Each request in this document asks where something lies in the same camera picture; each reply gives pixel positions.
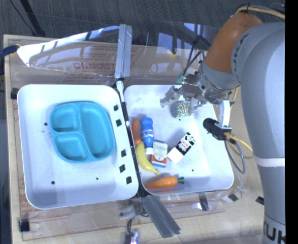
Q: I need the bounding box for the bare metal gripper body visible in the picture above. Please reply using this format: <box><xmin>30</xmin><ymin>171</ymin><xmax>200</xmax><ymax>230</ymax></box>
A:
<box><xmin>181</xmin><ymin>72</ymin><xmax>235</xmax><ymax>104</ymax></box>

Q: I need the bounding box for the small green and red can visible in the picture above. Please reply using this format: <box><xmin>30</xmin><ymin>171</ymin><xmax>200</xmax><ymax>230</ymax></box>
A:
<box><xmin>170</xmin><ymin>101</ymin><xmax>194</xmax><ymax>118</ymax></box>

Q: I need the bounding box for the blue and white bottle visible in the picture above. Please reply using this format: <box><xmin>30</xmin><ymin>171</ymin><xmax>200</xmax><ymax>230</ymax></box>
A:
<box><xmin>140</xmin><ymin>117</ymin><xmax>155</xmax><ymax>156</ymax></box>

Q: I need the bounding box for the black and white milk carton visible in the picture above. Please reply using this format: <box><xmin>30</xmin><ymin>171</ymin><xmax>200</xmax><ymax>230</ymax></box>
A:
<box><xmin>167</xmin><ymin>132</ymin><xmax>197</xmax><ymax>165</ymax></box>

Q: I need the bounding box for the orange sausage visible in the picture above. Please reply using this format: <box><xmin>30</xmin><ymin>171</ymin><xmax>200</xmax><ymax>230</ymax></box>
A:
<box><xmin>131</xmin><ymin>118</ymin><xmax>143</xmax><ymax>146</ymax></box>

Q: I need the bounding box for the red and white carton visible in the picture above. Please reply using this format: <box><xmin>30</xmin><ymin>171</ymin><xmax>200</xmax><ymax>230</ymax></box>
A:
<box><xmin>150</xmin><ymin>140</ymin><xmax>169</xmax><ymax>168</ymax></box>

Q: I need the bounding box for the white plastic tray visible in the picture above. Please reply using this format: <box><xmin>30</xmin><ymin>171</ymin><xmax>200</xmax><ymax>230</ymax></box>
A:
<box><xmin>16</xmin><ymin>84</ymin><xmax>140</xmax><ymax>210</ymax></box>
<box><xmin>123</xmin><ymin>84</ymin><xmax>235</xmax><ymax>196</ymax></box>

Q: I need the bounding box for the yellow banana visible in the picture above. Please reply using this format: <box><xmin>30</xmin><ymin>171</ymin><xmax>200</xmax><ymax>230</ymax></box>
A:
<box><xmin>135</xmin><ymin>141</ymin><xmax>161</xmax><ymax>176</ymax></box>

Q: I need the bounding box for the blue divided plate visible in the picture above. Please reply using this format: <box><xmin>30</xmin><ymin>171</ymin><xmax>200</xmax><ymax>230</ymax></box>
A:
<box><xmin>49</xmin><ymin>101</ymin><xmax>117</xmax><ymax>164</ymax></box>

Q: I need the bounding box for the orange carrot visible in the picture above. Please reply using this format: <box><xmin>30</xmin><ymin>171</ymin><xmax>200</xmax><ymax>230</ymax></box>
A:
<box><xmin>145</xmin><ymin>175</ymin><xmax>185</xmax><ymax>190</ymax></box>

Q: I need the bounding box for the brown cardboard board red print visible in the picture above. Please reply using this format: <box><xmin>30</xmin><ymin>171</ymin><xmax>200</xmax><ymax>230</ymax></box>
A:
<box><xmin>7</xmin><ymin>38</ymin><xmax>238</xmax><ymax>241</ymax></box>

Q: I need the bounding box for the black cylinder on white bracket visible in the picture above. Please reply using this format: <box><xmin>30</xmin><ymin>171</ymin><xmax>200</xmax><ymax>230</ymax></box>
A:
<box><xmin>202</xmin><ymin>99</ymin><xmax>233</xmax><ymax>140</ymax></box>

